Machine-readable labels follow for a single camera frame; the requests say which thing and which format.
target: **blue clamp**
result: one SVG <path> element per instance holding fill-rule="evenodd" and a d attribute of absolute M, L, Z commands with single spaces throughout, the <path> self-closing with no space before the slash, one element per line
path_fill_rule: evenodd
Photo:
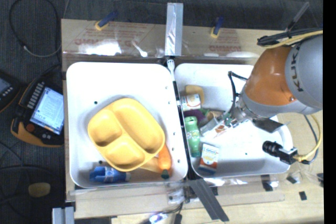
<path fill-rule="evenodd" d="M 211 36 L 216 38 L 219 35 L 220 28 L 222 27 L 224 22 L 223 16 L 216 19 L 216 25 L 211 29 Z"/>
<path fill-rule="evenodd" d="M 98 31 L 102 31 L 105 27 L 107 27 L 108 22 L 113 21 L 118 15 L 118 12 L 111 12 L 102 20 L 96 22 L 95 26 Z"/>

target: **yellow cable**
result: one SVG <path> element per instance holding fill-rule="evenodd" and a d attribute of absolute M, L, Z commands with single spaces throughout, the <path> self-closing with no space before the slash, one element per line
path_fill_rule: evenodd
<path fill-rule="evenodd" d="M 292 38 L 288 38 L 285 41 L 282 41 L 280 43 L 277 43 L 277 44 L 274 44 L 274 45 L 265 46 L 265 48 L 266 49 L 272 49 L 272 48 L 280 47 L 280 46 L 283 46 L 283 45 L 288 45 L 288 43 L 291 43 L 291 42 L 299 40 L 299 39 L 304 39 L 306 37 L 311 37 L 311 36 L 316 36 L 316 35 L 321 35 L 321 34 L 323 34 L 323 30 L 314 31 L 314 32 L 310 32 L 310 33 L 294 36 Z"/>
<path fill-rule="evenodd" d="M 304 155 L 296 155 L 296 156 L 293 157 L 298 162 L 302 162 L 302 161 L 308 159 L 311 155 L 313 155 L 315 153 L 315 151 L 319 148 L 319 146 L 320 146 L 320 144 L 322 142 L 323 134 L 322 134 L 321 125 L 319 124 L 319 121 L 317 120 L 317 118 L 314 115 L 310 115 L 310 116 L 314 119 L 314 121 L 316 122 L 316 124 L 318 126 L 318 129 L 319 129 L 319 139 L 318 139 L 315 147 L 309 153 L 304 154 Z"/>

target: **green bottle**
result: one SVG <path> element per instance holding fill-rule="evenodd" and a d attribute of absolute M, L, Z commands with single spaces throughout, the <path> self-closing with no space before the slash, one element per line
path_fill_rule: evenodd
<path fill-rule="evenodd" d="M 199 149 L 200 131 L 197 127 L 197 118 L 195 116 L 185 117 L 184 125 L 191 156 L 200 157 L 201 156 Z"/>

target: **button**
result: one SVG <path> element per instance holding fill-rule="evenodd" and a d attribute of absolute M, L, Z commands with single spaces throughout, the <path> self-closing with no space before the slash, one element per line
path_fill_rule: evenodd
<path fill-rule="evenodd" d="M 35 130 L 35 126 L 31 123 L 28 123 L 26 125 L 26 130 L 29 132 L 29 133 L 32 133 L 34 130 Z"/>

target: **yellow plate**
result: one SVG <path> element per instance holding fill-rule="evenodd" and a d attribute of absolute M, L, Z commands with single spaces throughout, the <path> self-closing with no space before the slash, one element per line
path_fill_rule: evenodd
<path fill-rule="evenodd" d="M 106 161 L 121 172 L 142 166 L 165 143 L 161 126 L 132 98 L 119 99 L 100 110 L 90 120 L 88 133 Z"/>

